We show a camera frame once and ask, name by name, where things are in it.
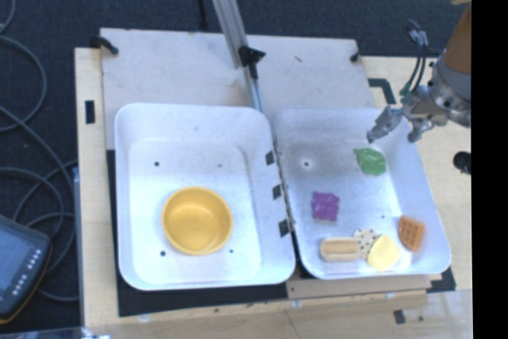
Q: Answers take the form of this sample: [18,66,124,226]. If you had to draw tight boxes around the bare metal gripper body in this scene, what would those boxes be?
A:
[400,84,472,129]

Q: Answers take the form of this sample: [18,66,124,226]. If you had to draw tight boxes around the yellow bowl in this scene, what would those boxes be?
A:
[160,186,234,256]

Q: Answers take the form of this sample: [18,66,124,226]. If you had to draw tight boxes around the white spotted toy biscuit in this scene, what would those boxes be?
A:
[352,227,384,260]

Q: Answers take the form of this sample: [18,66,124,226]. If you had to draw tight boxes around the purple toy grapes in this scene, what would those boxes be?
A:
[310,191,341,222]

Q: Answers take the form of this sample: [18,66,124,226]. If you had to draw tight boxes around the white plastic tray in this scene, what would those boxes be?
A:
[114,102,298,292]
[271,106,454,282]

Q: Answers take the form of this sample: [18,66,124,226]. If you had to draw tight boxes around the pale wooden board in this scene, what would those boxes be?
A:
[98,27,444,301]

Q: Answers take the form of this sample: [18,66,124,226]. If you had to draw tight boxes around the pale yellow oval toy chip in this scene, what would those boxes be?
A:
[367,234,402,273]

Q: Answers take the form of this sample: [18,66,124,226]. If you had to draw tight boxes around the tan toy bread bun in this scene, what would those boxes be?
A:
[319,236,362,264]

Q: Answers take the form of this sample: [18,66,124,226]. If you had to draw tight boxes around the orange toy waffle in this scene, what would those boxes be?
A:
[397,214,426,253]

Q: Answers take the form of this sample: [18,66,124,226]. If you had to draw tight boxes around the green toy lettuce leaf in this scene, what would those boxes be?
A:
[353,147,387,176]

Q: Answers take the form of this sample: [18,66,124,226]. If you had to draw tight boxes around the thin black and white rod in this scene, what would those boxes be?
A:
[246,66,298,237]

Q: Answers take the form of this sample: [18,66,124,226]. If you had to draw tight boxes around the black cylinder on white bracket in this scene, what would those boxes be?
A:
[452,150,473,175]

